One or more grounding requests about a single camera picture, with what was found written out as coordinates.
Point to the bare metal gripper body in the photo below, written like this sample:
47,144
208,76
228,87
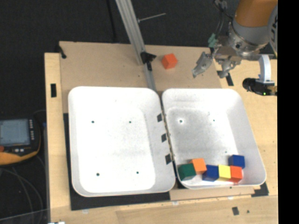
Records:
230,51

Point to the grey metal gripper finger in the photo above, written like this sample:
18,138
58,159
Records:
226,70
202,64

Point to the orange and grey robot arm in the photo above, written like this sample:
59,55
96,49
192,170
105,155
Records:
255,6

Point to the orange cube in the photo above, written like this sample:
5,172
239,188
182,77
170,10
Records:
199,164
236,173
169,60

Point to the white plastic tray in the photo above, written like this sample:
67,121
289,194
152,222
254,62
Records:
201,134
116,143

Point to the blue cube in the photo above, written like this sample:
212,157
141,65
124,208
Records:
211,172
237,161

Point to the brown cardboard board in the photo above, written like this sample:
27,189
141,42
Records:
105,64

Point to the yellow cube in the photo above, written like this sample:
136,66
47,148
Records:
224,171

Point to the green cube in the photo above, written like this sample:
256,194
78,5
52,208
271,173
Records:
186,171

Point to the black cylinder on white bracket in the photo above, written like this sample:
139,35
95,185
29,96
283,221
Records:
265,65

